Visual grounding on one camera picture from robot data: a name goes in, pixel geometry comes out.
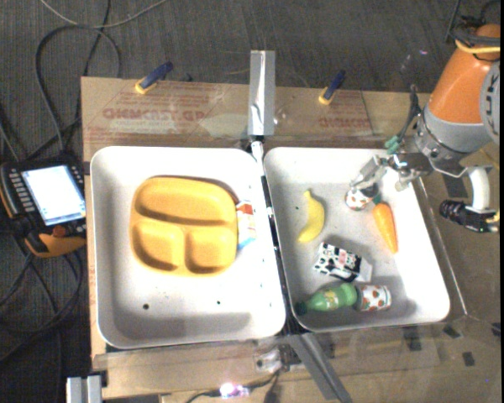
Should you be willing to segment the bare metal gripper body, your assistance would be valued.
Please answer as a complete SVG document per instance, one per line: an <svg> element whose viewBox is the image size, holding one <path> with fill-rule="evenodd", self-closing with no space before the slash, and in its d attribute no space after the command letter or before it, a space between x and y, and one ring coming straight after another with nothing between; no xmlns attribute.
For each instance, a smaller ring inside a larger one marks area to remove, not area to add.
<svg viewBox="0 0 504 403"><path fill-rule="evenodd" d="M423 118L410 136L398 133L386 141L389 165L401 175L426 175L433 171L460 178L467 169L460 163L466 156L447 146L433 134Z"/></svg>

